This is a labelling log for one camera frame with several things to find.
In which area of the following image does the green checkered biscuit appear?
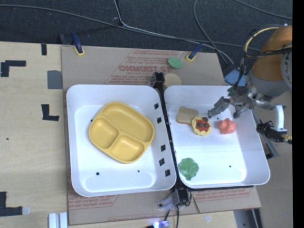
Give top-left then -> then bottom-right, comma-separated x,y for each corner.
167,57 -> 184,69

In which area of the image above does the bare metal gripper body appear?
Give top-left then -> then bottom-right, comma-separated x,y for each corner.
228,85 -> 273,110

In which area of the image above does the yellow divided plate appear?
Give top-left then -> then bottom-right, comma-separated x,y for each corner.
88,101 -> 156,164

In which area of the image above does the white plastic tray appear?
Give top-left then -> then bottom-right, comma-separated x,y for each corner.
163,85 -> 271,189
66,84 -> 178,197

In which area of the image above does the brown cardboard board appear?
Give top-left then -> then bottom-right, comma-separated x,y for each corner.
60,45 -> 262,226

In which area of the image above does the tan toast slice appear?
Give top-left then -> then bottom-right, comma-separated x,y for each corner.
176,106 -> 200,125

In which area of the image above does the yellow spaghetti with meatballs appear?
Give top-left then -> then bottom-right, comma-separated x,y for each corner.
191,115 -> 212,137

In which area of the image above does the tan round biscuit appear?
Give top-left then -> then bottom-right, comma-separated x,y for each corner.
163,73 -> 182,86

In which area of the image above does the black block with wires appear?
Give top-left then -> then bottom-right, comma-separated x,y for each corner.
171,188 -> 192,207
148,72 -> 166,89

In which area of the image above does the black cylinder on white bracket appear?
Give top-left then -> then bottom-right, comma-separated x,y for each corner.
256,104 -> 288,142

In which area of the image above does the green lettuce leaf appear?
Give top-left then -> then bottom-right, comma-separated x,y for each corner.
178,157 -> 200,181

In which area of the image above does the pink toy food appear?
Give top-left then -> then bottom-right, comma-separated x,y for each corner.
218,118 -> 237,135

